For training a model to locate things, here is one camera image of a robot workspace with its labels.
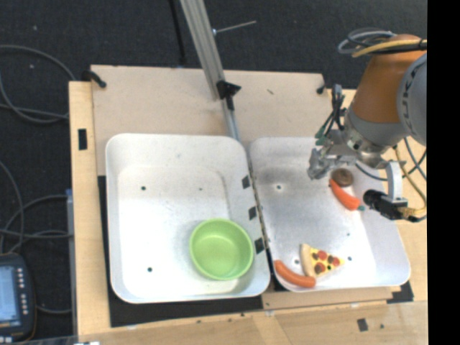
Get black cylinder on white bracket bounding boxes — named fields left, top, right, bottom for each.
left=362, top=160, right=409, bottom=221

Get white plastic tray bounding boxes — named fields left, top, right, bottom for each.
left=105, top=133, right=272, bottom=305
left=247, top=137, right=412, bottom=294

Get orange sausage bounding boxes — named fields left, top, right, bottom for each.
left=273, top=259, right=318, bottom=289

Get green bowl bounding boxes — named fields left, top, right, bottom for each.
left=188, top=218, right=255, bottom=282

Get pizza slice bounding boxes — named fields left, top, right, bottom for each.
left=299, top=243, right=346, bottom=278

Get orange carrot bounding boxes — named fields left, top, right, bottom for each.
left=328, top=178, right=365, bottom=213

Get brown round biscuit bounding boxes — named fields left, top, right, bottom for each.
left=331, top=167, right=355, bottom=188

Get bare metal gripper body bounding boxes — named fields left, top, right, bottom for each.
left=315, top=129, right=390, bottom=170

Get pale cardboard board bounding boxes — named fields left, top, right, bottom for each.
left=89, top=65, right=403, bottom=311

